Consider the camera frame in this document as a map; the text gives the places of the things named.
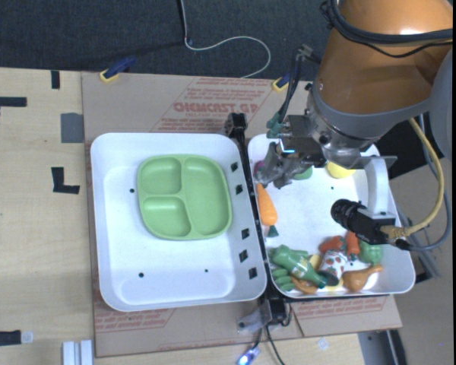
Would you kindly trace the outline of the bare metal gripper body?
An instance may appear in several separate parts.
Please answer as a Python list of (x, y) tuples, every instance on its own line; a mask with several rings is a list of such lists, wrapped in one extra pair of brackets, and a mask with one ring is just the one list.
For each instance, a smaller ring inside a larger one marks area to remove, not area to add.
[(280, 129), (282, 152), (299, 159), (322, 164), (323, 160), (341, 167), (352, 167), (369, 140), (344, 134), (319, 116), (288, 115)]

